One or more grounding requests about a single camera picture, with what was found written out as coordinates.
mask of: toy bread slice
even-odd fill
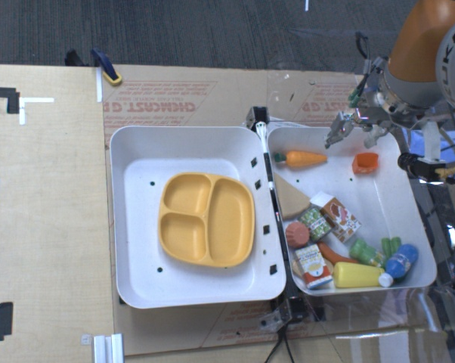
[[[280,204],[281,218],[294,218],[310,206],[310,198],[277,173],[274,174],[274,186],[276,187],[278,203]]]

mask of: carrot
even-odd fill
[[[330,247],[325,244],[324,242],[318,241],[317,242],[318,249],[320,250],[321,255],[328,259],[332,264],[336,264],[337,262],[351,262],[351,263],[359,263],[356,259],[347,258],[344,256],[340,256],[340,254],[335,253]]]
[[[313,166],[318,163],[325,163],[328,157],[324,154],[306,152],[304,150],[290,150],[286,154],[275,154],[274,161],[277,163],[284,162],[287,166],[299,168],[303,166]]]

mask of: blue clamp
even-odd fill
[[[117,86],[122,82],[122,76],[115,71],[112,63],[110,62],[110,59],[108,59],[108,56],[106,56],[105,53],[95,47],[91,49],[91,55],[95,59],[95,62],[100,64],[101,68],[103,69],[104,78],[112,86]]]

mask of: green bottle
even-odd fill
[[[362,238],[355,241],[349,253],[351,258],[355,258],[364,265],[382,268],[385,264],[385,256],[375,247],[369,246]]]

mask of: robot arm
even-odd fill
[[[388,60],[368,62],[364,79],[348,98],[354,112],[339,113],[325,147],[346,138],[356,126],[368,133],[367,148],[396,128],[420,128],[425,156],[403,154],[399,166],[428,182],[441,180],[449,172],[440,161],[434,110],[449,103],[455,111],[455,0],[419,0]],[[370,79],[376,80],[375,87],[364,90]]]

